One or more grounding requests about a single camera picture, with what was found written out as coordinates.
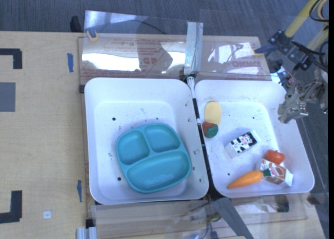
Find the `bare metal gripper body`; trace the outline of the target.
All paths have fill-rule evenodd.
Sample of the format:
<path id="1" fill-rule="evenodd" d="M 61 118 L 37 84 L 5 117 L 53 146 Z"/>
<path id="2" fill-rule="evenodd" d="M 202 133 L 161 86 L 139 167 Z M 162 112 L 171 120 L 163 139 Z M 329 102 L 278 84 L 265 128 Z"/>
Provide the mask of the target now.
<path id="1" fill-rule="evenodd" d="M 315 79 L 304 85 L 296 80 L 285 95 L 285 103 L 288 108 L 297 108 L 306 103 L 318 103 L 321 110 L 326 110 L 326 82 Z"/>

